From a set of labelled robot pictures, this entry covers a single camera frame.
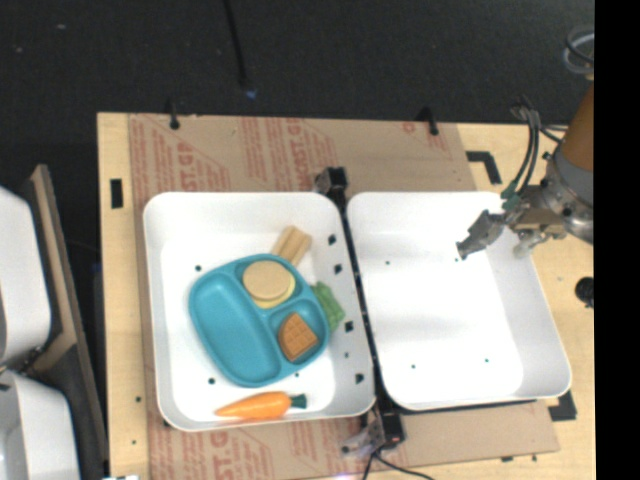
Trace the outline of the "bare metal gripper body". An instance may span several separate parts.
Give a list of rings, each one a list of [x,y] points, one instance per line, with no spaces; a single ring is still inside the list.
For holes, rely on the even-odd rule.
[[[517,232],[531,232],[541,238],[572,235],[593,242],[593,208],[561,179],[543,178],[538,185],[504,196],[503,210],[508,226]]]

